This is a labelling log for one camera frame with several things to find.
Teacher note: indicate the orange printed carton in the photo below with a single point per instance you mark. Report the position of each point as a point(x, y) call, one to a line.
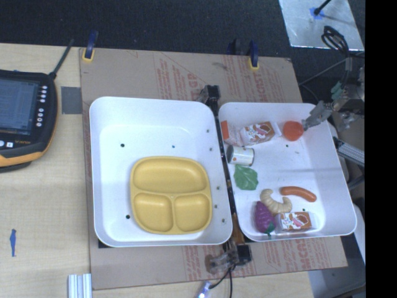
point(296, 221)
point(259, 133)

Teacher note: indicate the yellow divided plate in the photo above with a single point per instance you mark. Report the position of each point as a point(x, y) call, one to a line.
point(169, 174)

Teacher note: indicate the beige croissant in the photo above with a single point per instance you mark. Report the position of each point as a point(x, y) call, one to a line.
point(275, 202)

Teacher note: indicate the white can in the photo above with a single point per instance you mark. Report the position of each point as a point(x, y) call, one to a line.
point(243, 155)

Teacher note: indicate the purple grapes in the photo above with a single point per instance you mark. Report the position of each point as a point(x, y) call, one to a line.
point(263, 216)

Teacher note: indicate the white plastic tray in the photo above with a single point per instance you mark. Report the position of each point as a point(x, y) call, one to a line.
point(313, 166)
point(149, 126)

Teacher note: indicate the small orange and white carton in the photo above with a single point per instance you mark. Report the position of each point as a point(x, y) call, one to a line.
point(227, 132)

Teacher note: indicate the orange ball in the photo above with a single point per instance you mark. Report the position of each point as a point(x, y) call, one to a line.
point(292, 131)

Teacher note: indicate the brown cardboard board red print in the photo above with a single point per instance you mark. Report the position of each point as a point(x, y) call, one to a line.
point(130, 73)

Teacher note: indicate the thin black and white rod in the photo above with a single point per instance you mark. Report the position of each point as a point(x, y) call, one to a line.
point(230, 194)

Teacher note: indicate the orange sausage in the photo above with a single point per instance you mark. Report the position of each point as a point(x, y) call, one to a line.
point(298, 193)

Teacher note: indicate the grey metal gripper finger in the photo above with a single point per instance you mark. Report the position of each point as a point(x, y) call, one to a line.
point(317, 114)
point(348, 121)

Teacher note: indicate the green leaf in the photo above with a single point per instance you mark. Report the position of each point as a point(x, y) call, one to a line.
point(245, 177)

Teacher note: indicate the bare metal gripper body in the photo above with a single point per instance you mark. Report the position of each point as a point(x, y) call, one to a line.
point(352, 98)

